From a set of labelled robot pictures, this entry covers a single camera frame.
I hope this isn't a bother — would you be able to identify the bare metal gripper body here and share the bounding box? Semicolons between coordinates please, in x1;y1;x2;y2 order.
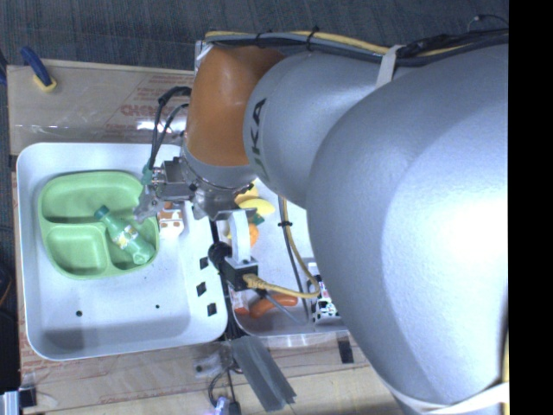
150;156;256;222

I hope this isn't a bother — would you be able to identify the green plastic bottle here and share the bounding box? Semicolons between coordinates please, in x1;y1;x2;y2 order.
93;205;156;266

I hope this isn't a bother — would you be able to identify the thin black rod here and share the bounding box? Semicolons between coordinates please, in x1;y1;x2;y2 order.
208;217;237;341

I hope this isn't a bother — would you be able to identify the green divided plate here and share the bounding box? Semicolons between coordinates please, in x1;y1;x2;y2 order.
37;169;162;281

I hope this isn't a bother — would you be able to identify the yellow banana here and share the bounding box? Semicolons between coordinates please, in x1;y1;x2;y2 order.
234;185;277;220

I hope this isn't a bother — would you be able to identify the orange carrot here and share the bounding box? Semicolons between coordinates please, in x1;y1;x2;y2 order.
246;214;265;249

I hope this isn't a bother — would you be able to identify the brown cardboard board red print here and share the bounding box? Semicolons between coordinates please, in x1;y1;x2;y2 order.
6;58;375;408

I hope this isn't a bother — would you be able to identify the white plastic tray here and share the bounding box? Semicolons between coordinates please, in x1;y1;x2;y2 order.
16;141;229;361
218;178;352;337

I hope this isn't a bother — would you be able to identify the small orange and white carton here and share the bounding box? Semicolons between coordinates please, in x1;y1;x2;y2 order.
230;284;251;317

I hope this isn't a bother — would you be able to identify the orange sausage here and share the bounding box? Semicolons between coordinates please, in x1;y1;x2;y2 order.
247;292;300;320

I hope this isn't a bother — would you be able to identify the black and white carton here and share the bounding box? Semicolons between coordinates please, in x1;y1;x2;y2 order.
307;262;343;322

